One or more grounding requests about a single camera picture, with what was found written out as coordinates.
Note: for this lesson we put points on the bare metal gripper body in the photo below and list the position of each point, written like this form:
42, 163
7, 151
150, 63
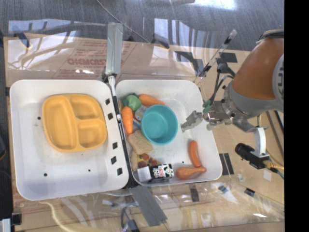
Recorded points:
218, 113

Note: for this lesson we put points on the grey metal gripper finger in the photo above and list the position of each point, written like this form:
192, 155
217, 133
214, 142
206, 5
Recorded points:
198, 116
187, 125

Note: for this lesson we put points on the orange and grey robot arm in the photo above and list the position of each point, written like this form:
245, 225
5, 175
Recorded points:
256, 74

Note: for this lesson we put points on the orange sausage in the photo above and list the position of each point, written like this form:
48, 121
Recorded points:
194, 153

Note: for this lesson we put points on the teal bowl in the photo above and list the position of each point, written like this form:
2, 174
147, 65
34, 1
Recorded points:
158, 126

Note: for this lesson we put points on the white plastic tray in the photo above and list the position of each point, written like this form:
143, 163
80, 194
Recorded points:
72, 175
178, 93

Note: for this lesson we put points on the orange carrot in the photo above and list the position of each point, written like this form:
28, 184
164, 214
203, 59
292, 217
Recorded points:
149, 100
127, 118

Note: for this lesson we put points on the brown chicken drumstick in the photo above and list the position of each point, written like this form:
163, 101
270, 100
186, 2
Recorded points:
186, 173

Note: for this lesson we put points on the white and orange round packet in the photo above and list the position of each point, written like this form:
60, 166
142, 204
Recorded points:
139, 113

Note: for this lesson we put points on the tan bread slice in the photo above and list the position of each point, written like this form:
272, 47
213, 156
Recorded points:
139, 142

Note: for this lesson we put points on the cow print carton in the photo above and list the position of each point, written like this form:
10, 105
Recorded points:
159, 171

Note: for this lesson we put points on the pizza slice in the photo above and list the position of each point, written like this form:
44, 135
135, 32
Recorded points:
146, 160

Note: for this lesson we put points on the green toy pepper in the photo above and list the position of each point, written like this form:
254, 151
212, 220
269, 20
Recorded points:
132, 102

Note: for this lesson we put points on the brown cardboard board red print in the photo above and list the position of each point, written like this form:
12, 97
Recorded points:
241, 192

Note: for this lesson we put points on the orange divided plate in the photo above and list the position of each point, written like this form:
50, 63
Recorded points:
60, 122

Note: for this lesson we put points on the black cylinder on white bracket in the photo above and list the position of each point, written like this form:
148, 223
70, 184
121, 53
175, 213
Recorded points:
258, 144

